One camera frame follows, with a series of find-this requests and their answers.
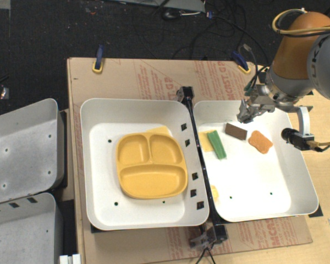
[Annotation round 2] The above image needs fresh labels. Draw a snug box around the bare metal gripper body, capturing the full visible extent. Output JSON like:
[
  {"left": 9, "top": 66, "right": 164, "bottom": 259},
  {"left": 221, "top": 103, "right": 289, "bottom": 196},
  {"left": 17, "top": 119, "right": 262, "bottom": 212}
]
[{"left": 248, "top": 84, "right": 302, "bottom": 113}]

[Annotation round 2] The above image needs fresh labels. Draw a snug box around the brown chocolate bar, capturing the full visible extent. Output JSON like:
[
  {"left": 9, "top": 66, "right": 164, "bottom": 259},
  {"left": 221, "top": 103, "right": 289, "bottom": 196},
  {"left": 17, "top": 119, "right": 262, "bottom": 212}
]
[{"left": 224, "top": 123, "right": 249, "bottom": 141}]

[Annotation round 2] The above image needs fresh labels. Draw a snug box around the orange biscuit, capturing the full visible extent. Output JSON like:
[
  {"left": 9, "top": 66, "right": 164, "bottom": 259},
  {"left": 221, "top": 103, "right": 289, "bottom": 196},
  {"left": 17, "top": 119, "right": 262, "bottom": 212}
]
[{"left": 247, "top": 130, "right": 273, "bottom": 155}]

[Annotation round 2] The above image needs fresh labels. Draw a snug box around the green celery stick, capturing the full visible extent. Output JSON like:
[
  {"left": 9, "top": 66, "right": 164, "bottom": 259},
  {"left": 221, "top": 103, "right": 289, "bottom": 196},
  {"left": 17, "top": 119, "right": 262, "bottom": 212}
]
[{"left": 207, "top": 130, "right": 228, "bottom": 160}]

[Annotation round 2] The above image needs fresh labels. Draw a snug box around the yellow cheese slice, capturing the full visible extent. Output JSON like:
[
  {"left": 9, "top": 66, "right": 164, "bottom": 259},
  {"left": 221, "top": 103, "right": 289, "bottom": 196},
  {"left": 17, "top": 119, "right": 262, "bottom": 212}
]
[{"left": 198, "top": 130, "right": 218, "bottom": 152}]

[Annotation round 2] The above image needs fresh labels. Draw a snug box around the white plastic tray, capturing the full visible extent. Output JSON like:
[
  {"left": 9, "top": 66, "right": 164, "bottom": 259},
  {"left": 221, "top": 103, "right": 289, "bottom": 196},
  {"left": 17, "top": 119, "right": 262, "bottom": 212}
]
[
  {"left": 192, "top": 100, "right": 320, "bottom": 223},
  {"left": 80, "top": 97, "right": 211, "bottom": 231}
]

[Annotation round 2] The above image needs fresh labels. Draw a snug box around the thin black rod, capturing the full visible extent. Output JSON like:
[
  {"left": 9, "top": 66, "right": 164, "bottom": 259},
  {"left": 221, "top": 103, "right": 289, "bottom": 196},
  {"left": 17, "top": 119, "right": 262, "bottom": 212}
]
[{"left": 185, "top": 97, "right": 224, "bottom": 228}]

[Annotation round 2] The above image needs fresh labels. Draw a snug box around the small yellow toy piece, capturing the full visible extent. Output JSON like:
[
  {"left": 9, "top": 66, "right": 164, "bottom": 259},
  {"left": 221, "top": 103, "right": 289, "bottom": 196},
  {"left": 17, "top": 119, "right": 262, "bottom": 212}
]
[{"left": 210, "top": 185, "right": 220, "bottom": 203}]

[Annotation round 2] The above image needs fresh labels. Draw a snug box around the brown cardboard board red print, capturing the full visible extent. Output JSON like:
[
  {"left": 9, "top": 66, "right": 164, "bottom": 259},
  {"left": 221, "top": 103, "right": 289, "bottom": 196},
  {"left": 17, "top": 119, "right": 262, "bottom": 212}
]
[{"left": 67, "top": 57, "right": 314, "bottom": 264}]

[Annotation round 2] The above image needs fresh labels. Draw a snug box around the yellow divided plate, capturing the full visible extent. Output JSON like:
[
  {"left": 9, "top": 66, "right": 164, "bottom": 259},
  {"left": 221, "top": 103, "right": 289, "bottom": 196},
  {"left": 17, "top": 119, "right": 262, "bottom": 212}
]
[{"left": 115, "top": 133, "right": 189, "bottom": 200}]

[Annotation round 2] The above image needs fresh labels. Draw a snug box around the black cylinder on white bracket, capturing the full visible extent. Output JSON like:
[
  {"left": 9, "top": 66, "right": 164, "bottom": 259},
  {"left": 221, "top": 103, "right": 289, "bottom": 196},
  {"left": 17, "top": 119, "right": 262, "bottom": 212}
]
[{"left": 280, "top": 105, "right": 316, "bottom": 151}]

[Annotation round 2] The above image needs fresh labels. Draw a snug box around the black block with thin wires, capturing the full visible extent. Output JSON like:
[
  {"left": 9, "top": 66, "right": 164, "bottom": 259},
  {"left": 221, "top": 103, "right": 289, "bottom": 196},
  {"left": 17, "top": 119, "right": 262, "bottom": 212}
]
[
  {"left": 189, "top": 223, "right": 228, "bottom": 249},
  {"left": 176, "top": 86, "right": 195, "bottom": 105}
]

